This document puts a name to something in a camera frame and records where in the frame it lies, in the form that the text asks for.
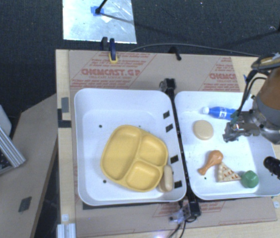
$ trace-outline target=beige oval toy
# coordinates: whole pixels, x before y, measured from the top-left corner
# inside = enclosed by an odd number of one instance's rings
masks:
[[[207,170],[214,166],[214,165],[217,165],[217,164],[220,164],[221,161],[223,160],[224,156],[222,154],[221,151],[218,151],[218,150],[214,150],[214,151],[211,151],[209,156],[208,156],[208,160],[207,160],[207,163],[205,164],[204,167],[200,168],[198,170],[198,172],[204,176],[207,172]]]
[[[193,132],[199,139],[208,140],[214,135],[214,128],[209,122],[198,120],[193,125]]]
[[[171,166],[166,165],[164,167],[164,173],[158,185],[158,188],[161,192],[168,192],[173,189],[173,171],[171,169]]]

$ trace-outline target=green ball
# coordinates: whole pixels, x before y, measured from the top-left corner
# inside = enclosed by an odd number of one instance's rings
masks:
[[[249,170],[241,176],[241,183],[246,188],[254,188],[259,183],[259,177],[252,170]]]

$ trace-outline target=toy pizza slice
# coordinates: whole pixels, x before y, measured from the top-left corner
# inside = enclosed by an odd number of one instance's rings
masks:
[[[241,180],[241,177],[232,171],[225,163],[221,162],[218,166],[218,182]]]

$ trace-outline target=beige round toy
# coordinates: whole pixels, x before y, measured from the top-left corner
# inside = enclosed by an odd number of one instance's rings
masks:
[[[209,122],[198,120],[193,125],[193,132],[199,139],[208,140],[214,135],[214,128]]]

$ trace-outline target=cardboard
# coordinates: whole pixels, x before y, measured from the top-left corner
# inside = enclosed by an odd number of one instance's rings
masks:
[[[57,66],[57,85],[60,87],[58,108],[62,108],[60,97],[68,98],[71,117],[68,116],[68,112],[65,115],[71,120],[73,174],[70,175],[73,175],[74,179],[74,201],[70,201],[71,196],[63,193],[64,188],[61,187],[61,195],[66,197],[64,202],[68,199],[64,204],[61,202],[61,211],[62,214],[66,214],[63,209],[69,208],[69,202],[75,205],[75,216],[70,215],[69,218],[76,223],[77,237],[176,228],[176,223],[170,223],[168,217],[179,209],[178,203],[105,208],[84,206],[77,193],[74,95],[79,89],[86,87],[158,90],[160,82],[165,78],[176,79],[176,92],[184,90],[239,92],[238,79],[232,63],[233,57],[181,55],[182,60],[177,61],[175,55],[171,54],[118,53],[119,62],[110,64],[108,52],[58,51],[56,55],[65,62],[58,63]],[[271,198],[266,197],[203,202],[200,206],[202,216],[196,222],[188,224],[187,228],[277,220]]]

